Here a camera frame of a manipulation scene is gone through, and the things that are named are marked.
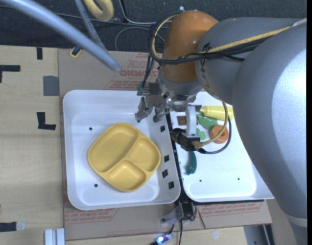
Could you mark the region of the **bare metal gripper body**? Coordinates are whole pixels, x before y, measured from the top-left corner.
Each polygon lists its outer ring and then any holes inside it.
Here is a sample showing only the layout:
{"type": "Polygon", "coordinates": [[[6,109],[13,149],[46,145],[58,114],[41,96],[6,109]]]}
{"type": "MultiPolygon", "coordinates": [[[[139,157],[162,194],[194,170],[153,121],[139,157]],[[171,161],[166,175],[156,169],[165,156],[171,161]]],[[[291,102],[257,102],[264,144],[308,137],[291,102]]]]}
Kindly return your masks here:
{"type": "Polygon", "coordinates": [[[149,83],[145,88],[147,107],[153,107],[157,112],[184,111],[193,103],[196,94],[190,92],[175,92],[162,83],[149,83]]]}

